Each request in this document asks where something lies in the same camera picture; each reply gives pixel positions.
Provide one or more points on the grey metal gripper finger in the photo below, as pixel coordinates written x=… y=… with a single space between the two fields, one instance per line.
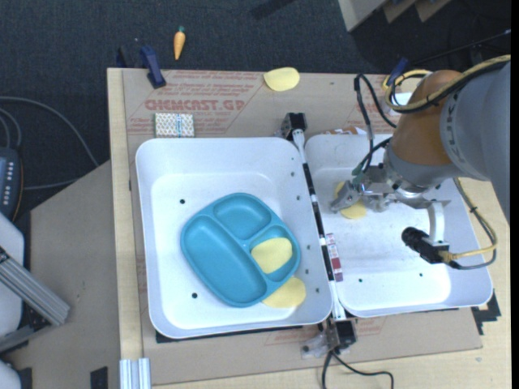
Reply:
x=377 y=203
x=346 y=197

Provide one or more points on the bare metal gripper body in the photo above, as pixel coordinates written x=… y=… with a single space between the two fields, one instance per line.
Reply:
x=379 y=182

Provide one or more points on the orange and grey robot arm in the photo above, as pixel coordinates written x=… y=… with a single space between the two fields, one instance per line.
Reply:
x=474 y=136

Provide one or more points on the yellow potato chip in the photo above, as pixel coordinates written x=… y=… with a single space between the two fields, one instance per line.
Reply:
x=353 y=213
x=288 y=296
x=281 y=79
x=271 y=254

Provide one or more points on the thin black and white rod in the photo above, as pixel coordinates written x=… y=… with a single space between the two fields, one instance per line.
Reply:
x=317 y=213

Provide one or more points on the white plastic tray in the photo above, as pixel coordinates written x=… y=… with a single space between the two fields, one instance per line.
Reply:
x=381 y=257
x=211 y=164

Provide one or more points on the brown and white carton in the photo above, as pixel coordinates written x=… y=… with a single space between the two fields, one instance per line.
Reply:
x=344 y=131

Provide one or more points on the brown cardboard board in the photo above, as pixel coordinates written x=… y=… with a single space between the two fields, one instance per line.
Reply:
x=251 y=112

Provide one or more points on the blue divided plate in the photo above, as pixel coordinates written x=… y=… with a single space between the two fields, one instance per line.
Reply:
x=219 y=253

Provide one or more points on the orange patterned white packet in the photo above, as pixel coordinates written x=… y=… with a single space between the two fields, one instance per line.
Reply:
x=174 y=125

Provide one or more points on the orange carrot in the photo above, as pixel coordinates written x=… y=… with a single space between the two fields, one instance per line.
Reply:
x=178 y=43

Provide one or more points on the black cylinder on white bracket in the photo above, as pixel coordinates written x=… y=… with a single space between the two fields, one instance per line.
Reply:
x=423 y=244

